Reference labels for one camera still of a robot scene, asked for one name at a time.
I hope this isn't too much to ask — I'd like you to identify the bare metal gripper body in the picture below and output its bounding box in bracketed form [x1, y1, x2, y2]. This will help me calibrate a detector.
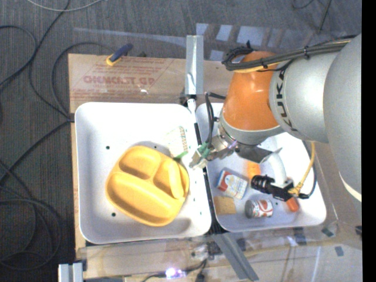
[202, 127, 240, 161]

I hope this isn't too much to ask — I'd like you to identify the white carton with green print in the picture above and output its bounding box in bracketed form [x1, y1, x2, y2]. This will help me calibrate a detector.
[165, 125, 190, 160]

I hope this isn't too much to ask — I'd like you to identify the white and red carton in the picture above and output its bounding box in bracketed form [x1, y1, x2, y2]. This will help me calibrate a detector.
[215, 169, 249, 200]

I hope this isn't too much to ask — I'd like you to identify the orange carrot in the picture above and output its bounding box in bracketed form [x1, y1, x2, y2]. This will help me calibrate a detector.
[246, 160, 300, 213]

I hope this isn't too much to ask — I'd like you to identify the brown square biscuit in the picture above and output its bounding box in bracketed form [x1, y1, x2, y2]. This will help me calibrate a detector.
[213, 195, 237, 216]

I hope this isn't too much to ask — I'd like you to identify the yellow divided plate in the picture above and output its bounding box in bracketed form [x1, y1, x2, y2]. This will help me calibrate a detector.
[105, 145, 190, 227]

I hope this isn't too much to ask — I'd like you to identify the red and white can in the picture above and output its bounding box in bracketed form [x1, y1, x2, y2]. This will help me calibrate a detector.
[244, 198, 274, 219]

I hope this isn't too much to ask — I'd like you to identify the white plastic tray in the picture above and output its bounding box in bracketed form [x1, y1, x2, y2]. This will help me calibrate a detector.
[74, 102, 213, 245]
[194, 102, 328, 233]

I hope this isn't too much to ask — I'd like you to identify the brown cardboard board red print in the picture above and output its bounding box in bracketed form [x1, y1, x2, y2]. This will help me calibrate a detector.
[68, 53, 233, 254]

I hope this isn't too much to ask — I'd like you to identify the black cylinder on white bracket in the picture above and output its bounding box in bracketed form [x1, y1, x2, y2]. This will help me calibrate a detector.
[250, 153, 296, 202]

